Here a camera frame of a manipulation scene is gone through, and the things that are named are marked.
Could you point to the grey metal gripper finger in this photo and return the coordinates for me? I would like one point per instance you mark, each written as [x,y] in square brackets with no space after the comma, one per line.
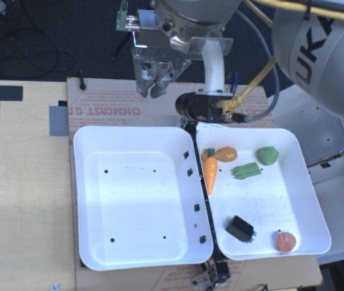
[161,85]
[144,82]

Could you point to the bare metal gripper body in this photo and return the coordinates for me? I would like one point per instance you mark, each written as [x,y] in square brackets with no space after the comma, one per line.
[157,48]

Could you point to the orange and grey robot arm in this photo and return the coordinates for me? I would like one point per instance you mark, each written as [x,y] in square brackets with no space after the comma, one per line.
[311,56]

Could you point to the brown cardboard board, red print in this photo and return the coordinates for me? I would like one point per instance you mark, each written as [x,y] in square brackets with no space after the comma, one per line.
[108,111]

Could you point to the orange toy sweet potato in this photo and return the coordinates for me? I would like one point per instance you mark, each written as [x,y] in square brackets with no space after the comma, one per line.
[227,154]

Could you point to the orange carrot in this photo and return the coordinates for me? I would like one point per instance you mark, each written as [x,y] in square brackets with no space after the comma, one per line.
[210,171]

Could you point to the thin black rod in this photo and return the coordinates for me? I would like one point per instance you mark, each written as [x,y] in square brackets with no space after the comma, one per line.
[206,189]

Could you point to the green toy beans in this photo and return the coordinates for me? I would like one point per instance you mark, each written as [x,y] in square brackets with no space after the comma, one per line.
[247,171]

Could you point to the white plastic tray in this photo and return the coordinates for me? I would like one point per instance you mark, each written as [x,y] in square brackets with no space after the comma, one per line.
[259,205]
[135,205]

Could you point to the green toy pepper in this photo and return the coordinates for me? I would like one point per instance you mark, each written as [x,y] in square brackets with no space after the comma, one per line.
[267,155]

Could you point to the black box with silver cap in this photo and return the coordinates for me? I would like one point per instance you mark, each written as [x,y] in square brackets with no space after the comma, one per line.
[239,228]

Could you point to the pink toy shell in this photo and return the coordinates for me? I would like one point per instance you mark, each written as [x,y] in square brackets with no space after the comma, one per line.
[285,242]

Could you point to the black cylinder on white bracket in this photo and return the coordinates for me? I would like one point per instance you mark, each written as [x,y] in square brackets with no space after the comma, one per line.
[200,106]

